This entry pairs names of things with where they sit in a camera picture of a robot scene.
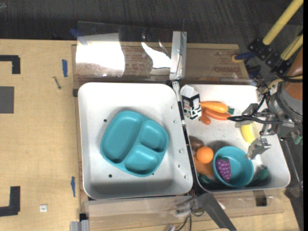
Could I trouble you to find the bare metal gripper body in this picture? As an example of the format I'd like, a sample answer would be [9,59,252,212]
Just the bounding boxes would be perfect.
[259,102,297,140]

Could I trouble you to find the yellow banana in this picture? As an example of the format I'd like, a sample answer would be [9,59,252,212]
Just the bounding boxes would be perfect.
[241,123,256,144]

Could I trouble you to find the green rounded toy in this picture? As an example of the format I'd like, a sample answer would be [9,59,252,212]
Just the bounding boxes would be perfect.
[250,166,270,187]

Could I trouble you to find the blue bowl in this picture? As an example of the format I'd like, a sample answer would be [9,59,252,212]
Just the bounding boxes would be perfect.
[212,145,255,189]

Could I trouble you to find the white plastic tray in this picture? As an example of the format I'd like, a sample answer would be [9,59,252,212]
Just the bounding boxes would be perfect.
[77,82,194,200]
[185,83,291,193]

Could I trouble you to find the orange carrot with green top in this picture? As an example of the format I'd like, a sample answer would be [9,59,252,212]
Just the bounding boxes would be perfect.
[200,101,235,115]

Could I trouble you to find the purple grapes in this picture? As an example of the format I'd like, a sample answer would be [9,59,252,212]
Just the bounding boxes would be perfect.
[215,155,232,183]

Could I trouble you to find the small orange-red sausage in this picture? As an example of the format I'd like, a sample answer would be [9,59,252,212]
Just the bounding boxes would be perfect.
[199,114,212,126]

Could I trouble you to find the orange fruit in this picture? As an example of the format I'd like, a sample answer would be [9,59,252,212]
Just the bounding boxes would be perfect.
[196,146,215,164]

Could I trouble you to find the white milk carton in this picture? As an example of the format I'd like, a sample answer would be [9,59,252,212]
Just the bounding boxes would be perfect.
[180,84,202,121]

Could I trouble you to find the orange bread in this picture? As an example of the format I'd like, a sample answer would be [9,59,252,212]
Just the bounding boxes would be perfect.
[192,154,214,177]

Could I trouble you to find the brown kiwi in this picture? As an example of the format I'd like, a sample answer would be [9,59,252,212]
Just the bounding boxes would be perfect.
[189,135,205,152]

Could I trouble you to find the blue divided plate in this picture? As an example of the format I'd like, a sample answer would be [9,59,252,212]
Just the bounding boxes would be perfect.
[100,110,169,178]

